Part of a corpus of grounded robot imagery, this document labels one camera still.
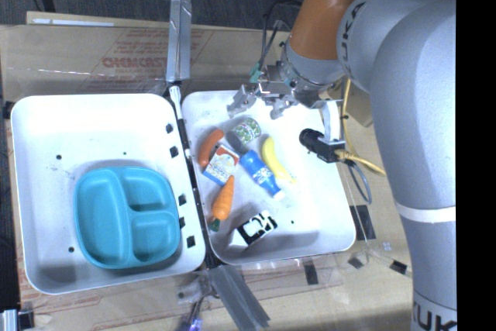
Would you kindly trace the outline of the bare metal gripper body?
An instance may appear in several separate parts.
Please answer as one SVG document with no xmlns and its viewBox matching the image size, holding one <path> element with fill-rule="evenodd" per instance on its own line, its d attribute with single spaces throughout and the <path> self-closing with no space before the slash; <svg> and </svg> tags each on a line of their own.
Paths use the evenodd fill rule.
<svg viewBox="0 0 496 331">
<path fill-rule="evenodd" d="M 330 63 L 276 63 L 256 69 L 256 96 L 276 109 L 303 105 L 320 109 L 330 86 Z"/>
</svg>

